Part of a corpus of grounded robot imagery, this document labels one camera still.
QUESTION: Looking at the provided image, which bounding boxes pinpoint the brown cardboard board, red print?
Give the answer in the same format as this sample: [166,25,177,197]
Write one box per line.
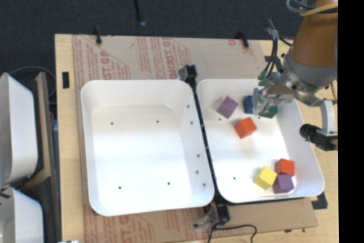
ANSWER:
[72,34,320,243]

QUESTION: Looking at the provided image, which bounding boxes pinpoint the black cylinder on white bracket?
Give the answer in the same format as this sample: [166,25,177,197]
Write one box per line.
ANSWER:
[299,99,338,151]

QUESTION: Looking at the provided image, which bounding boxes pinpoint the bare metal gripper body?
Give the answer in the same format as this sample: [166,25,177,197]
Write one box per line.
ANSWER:
[266,72,323,108]

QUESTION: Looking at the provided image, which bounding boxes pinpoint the black block with thin wires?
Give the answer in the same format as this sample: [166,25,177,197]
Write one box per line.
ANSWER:
[214,203,230,223]
[179,64,198,84]

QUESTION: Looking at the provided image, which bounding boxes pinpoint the blue cube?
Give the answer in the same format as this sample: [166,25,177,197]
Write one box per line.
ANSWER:
[242,95,255,115]

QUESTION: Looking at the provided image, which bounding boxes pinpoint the yellow cube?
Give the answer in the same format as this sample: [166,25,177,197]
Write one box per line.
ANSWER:
[253,165,278,191]

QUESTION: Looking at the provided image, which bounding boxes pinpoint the green cube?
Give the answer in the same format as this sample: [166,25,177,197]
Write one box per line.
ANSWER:
[259,105,279,120]

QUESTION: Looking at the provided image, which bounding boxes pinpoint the white plastic tray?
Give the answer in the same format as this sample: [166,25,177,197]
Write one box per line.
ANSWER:
[80,79,216,217]
[196,77,326,204]

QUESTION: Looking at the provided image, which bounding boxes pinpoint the orange cube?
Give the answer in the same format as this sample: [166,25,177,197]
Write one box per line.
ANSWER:
[234,117,258,139]
[274,158,296,176]

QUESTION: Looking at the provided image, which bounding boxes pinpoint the purple cube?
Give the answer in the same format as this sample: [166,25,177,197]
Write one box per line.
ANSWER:
[216,96,239,120]
[272,173,295,195]

